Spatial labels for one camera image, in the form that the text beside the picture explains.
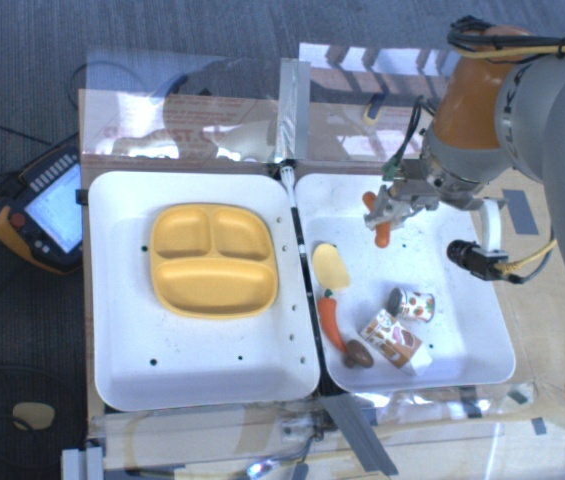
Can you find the pale yellow oval slice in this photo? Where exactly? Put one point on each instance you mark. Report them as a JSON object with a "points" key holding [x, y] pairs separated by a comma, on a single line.
{"points": [[331, 268]]}

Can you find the black cylinder on white bracket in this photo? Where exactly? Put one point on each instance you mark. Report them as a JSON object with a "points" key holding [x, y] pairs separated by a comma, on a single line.
{"points": [[477, 258]]}

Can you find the brown and white printed carton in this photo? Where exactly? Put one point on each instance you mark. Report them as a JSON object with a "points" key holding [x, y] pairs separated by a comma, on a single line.
{"points": [[394, 340]]}

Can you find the orange sausage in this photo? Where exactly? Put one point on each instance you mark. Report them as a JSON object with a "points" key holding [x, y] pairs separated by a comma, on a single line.
{"points": [[383, 238]]}

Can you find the orange carrot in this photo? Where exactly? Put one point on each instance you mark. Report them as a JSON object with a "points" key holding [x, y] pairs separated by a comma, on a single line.
{"points": [[331, 320]]}

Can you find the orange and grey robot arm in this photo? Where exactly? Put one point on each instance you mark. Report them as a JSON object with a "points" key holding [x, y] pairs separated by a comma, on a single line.
{"points": [[537, 118]]}

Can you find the brown mushroom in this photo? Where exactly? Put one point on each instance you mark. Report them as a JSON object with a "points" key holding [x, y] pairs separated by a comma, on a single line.
{"points": [[361, 354]]}

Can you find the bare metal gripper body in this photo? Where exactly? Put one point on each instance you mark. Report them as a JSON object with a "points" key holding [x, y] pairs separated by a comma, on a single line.
{"points": [[419, 188]]}

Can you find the white plastic tray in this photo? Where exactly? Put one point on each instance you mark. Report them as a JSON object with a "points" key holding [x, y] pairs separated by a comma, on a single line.
{"points": [[202, 358], [452, 348]]}

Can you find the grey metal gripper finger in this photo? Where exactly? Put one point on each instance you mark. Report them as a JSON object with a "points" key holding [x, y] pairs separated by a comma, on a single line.
{"points": [[400, 215], [378, 208]]}

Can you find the yellow divided plate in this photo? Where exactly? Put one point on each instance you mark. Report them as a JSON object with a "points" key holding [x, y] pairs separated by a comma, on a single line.
{"points": [[212, 278]]}

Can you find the small printed jar black lid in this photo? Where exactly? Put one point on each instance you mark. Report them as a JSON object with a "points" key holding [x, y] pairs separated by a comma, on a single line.
{"points": [[414, 307]]}

